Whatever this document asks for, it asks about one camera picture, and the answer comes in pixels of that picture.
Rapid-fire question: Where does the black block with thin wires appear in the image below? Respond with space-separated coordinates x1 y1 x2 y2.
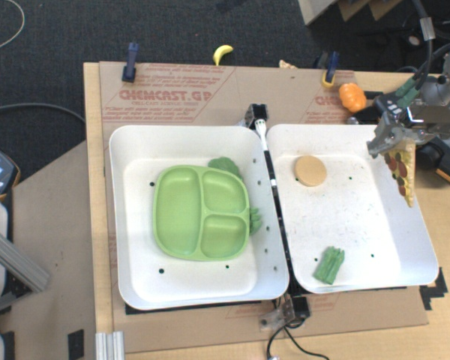
292 296 311 320
242 103 269 129

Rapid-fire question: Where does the green broccoli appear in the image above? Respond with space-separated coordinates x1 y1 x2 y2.
207 156 245 182

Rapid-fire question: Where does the brown cardboard board red print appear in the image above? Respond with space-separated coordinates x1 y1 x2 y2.
99 61 430 354

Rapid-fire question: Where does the white plastic tray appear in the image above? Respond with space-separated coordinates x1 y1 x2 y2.
265 123 440 295
108 124 290 311

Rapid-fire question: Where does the yellow banana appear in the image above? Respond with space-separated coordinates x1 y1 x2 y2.
212 44 235 67

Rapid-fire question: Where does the tan round biscuit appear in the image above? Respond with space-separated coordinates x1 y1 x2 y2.
293 154 328 188

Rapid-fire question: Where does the thin black and white rod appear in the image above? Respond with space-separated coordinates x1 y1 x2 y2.
254 119 298 300

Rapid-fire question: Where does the green toy lettuce leaf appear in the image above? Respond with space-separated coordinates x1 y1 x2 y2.
248 207 264 236

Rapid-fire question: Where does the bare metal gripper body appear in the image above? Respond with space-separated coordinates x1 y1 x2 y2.
404 75 450 141

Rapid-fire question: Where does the toy pizza slice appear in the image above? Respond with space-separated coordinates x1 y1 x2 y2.
382 140 417 209

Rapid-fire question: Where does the green asparagus bunch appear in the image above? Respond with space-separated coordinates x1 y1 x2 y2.
313 245 346 286

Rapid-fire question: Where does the green divided plate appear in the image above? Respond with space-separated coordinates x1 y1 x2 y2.
152 164 251 262

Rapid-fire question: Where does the orange toy pumpkin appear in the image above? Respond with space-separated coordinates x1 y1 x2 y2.
338 82 368 114

